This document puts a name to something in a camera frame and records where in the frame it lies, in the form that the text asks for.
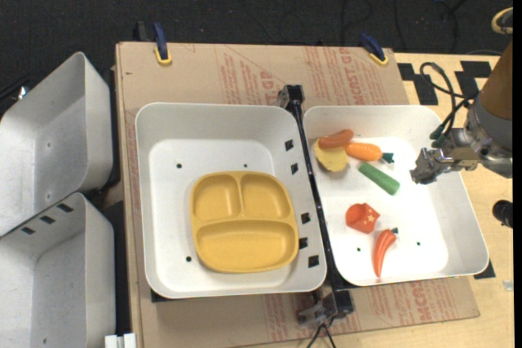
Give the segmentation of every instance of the red chili pepper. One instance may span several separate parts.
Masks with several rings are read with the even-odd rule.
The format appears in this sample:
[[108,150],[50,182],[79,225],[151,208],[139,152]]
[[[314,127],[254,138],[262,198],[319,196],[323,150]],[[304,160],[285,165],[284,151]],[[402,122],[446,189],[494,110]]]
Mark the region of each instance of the red chili pepper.
[[388,251],[388,248],[390,248],[392,244],[396,241],[397,233],[399,233],[397,228],[385,229],[378,236],[377,241],[375,241],[374,271],[377,277],[381,276],[381,271],[383,270],[384,255]]
[[323,136],[319,138],[319,148],[320,149],[331,149],[342,147],[345,143],[349,143],[352,141],[353,131],[352,130],[342,130],[337,134],[333,134],[330,136]]

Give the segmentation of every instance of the orange carrot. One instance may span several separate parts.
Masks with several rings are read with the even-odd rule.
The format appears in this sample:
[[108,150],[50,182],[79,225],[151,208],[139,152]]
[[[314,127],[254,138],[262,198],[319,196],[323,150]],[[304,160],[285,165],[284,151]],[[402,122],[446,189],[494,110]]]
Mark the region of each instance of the orange carrot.
[[396,228],[385,229],[378,236],[377,241],[375,241],[374,271],[377,277],[381,276],[381,271],[383,270],[384,255],[397,239],[396,233],[398,233]]
[[383,157],[381,148],[372,143],[345,143],[344,151],[349,156],[353,156],[363,161],[376,161]]
[[331,149],[342,147],[344,144],[349,143],[353,138],[352,130],[342,130],[337,134],[330,136],[323,136],[319,138],[320,149]]

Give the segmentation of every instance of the cardboard sheet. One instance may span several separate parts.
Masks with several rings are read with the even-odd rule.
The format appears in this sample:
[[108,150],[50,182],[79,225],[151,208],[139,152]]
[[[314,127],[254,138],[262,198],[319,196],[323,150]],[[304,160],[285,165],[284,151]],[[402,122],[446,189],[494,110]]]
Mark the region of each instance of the cardboard sheet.
[[[305,105],[407,104],[392,52],[379,66],[362,48],[169,44],[173,57],[162,67],[154,44],[117,46],[119,114],[126,164],[122,171],[131,234],[130,296],[134,332],[146,348],[226,348],[309,338],[297,312],[312,305],[309,294],[213,297],[155,302],[144,273],[143,233],[135,143],[135,115],[152,102],[274,104],[286,84],[300,84]],[[391,284],[352,290],[355,312],[336,320],[331,332],[464,319],[478,316],[467,277]]]

